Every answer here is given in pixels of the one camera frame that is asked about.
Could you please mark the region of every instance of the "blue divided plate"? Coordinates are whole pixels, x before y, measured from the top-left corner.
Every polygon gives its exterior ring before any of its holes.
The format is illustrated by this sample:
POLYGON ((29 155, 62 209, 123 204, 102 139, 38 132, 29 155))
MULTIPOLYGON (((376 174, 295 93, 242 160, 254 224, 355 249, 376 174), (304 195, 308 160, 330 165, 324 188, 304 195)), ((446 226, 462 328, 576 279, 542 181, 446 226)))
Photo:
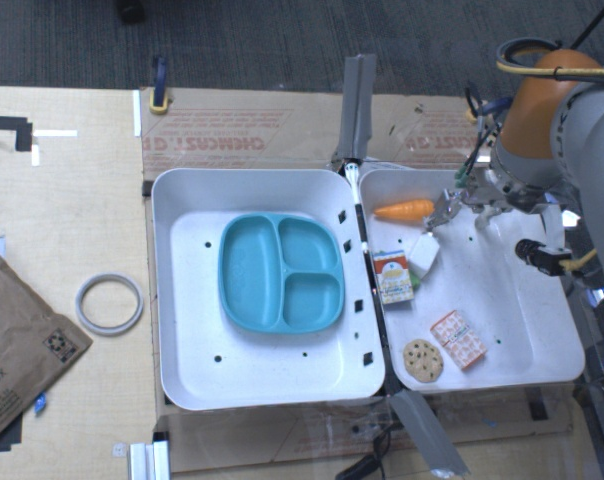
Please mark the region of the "blue divided plate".
POLYGON ((294 215, 232 220, 222 233, 218 284, 226 314, 251 331, 320 331, 344 304, 337 242, 320 223, 294 215))

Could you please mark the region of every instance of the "brown paper bag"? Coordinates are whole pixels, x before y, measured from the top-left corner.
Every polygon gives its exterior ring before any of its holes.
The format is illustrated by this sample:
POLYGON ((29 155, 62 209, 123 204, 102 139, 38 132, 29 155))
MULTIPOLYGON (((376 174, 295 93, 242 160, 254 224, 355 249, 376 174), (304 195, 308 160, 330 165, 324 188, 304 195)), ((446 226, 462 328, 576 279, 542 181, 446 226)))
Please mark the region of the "brown paper bag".
POLYGON ((0 257, 0 432, 91 343, 0 257))

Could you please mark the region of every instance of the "white sink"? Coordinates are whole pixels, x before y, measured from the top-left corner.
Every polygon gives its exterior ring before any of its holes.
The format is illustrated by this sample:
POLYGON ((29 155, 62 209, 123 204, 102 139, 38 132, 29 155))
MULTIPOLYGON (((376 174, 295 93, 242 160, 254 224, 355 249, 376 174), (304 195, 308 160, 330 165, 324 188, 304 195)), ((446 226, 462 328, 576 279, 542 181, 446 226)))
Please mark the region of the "white sink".
MULTIPOLYGON (((366 173, 360 193, 372 252, 409 252, 424 228, 381 220, 380 206, 428 198, 452 188, 453 171, 376 170, 366 173)), ((494 217, 476 230, 476 215, 463 208, 434 230, 440 251, 412 301, 385 306, 395 373, 410 389, 435 393, 461 389, 571 381, 584 369, 584 349, 557 277, 526 265, 514 252, 522 238, 545 242, 538 215, 517 210, 494 217), (465 370, 442 347, 444 370, 437 381, 421 383, 408 374, 402 351, 417 338, 437 344, 431 326, 458 310, 479 335, 487 353, 465 370)))
POLYGON ((344 178, 310 169, 174 169, 155 181, 152 200, 160 371, 176 405, 196 411, 344 402, 378 391, 385 365, 344 178), (270 334, 228 317, 218 290, 222 234, 229 222, 253 212, 314 219, 333 234, 345 272, 344 307, 333 325, 270 334))

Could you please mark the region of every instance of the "toy carrot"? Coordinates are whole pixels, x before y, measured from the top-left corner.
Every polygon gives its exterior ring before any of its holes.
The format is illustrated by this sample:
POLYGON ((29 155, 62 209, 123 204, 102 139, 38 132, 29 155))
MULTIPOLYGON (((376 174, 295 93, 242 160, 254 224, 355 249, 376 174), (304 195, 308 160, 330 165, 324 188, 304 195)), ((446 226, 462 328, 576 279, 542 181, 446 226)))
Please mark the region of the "toy carrot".
POLYGON ((419 221, 433 213, 433 203, 428 199, 413 199, 377 208, 373 213, 383 219, 419 221))

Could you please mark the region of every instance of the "cookie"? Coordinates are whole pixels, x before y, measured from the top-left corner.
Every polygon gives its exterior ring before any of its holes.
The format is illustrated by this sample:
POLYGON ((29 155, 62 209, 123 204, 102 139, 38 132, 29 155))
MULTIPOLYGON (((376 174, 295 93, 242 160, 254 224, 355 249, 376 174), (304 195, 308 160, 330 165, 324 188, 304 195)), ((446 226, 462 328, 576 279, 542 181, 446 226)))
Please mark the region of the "cookie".
POLYGON ((420 382, 433 382, 442 373, 442 354, 435 345, 426 340, 407 343, 402 355, 406 371, 420 382))

